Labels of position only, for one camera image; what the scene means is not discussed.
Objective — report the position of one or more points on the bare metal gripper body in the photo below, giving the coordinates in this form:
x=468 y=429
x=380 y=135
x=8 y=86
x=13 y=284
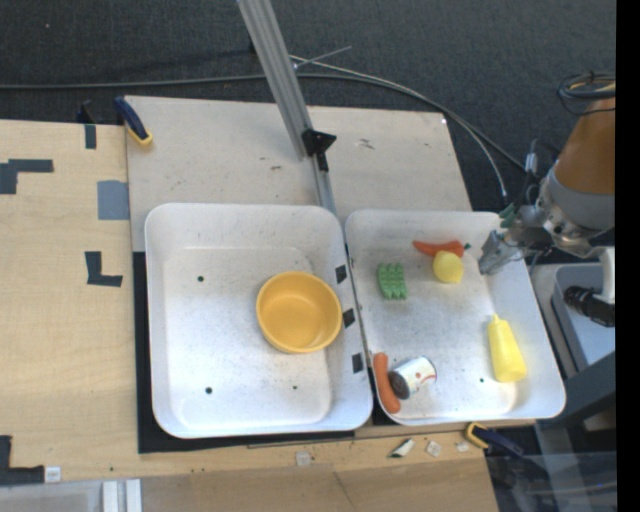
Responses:
x=532 y=227

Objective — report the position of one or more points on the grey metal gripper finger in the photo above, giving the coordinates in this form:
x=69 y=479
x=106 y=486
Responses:
x=507 y=257
x=489 y=252

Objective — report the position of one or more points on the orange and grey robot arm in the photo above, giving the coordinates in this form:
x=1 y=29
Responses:
x=587 y=160

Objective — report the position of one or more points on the yellow lemon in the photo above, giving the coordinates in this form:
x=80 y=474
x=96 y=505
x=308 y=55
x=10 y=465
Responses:
x=448 y=268

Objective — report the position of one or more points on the orange carrot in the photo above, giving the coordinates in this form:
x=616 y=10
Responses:
x=435 y=247

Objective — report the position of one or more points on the white plastic tray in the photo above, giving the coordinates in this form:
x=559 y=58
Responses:
x=445 y=330
x=220 y=340

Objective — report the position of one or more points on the yellow squeeze bottle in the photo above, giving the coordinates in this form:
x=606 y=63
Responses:
x=505 y=350

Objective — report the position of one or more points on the green ribbed block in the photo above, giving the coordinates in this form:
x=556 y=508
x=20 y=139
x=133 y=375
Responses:
x=392 y=281

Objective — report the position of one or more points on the white can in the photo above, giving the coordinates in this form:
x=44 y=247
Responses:
x=415 y=377

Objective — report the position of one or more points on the orange sausage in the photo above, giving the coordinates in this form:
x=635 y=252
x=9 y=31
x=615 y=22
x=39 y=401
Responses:
x=386 y=382

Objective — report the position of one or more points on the yellow bowl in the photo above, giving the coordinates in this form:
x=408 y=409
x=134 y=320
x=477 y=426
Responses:
x=299 y=312

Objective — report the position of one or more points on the pale wood board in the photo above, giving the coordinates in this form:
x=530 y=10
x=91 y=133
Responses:
x=225 y=150

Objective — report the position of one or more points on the black cylinder on white bracket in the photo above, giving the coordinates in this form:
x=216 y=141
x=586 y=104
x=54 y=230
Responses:
x=592 y=302

